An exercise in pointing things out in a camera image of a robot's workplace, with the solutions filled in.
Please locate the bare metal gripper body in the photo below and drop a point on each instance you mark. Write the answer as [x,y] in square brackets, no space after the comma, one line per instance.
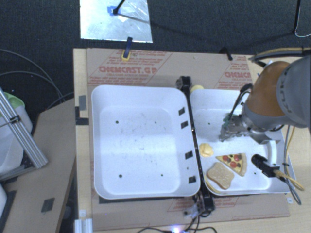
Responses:
[239,127]

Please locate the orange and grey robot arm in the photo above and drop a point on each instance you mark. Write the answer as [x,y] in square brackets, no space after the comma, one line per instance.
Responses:
[286,88]

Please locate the white plastic tray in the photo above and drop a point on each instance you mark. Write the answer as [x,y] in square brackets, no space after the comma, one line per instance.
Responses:
[141,144]
[211,115]

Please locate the pizza slice toy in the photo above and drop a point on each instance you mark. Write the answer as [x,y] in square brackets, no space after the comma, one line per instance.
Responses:
[234,162]

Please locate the yellow lumpy toy food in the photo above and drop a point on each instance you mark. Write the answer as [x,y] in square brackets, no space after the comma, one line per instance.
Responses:
[206,150]

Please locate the thin black rod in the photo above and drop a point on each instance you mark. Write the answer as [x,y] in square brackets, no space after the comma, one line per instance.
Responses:
[194,137]

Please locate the brown bread slice toy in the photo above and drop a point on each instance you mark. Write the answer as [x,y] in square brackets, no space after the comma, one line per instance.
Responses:
[220,176]

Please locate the pale yellow rounded object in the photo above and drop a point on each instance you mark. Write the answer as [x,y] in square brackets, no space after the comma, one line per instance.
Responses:
[197,88]

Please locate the pale yellow flat slice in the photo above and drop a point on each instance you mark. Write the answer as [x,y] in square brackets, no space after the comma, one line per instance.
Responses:
[211,187]

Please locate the brown cardboard board red print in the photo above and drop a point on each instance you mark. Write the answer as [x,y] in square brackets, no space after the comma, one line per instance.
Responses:
[150,67]

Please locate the black cylinder on white bracket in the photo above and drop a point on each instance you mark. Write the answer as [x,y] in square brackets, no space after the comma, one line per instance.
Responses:
[263,165]

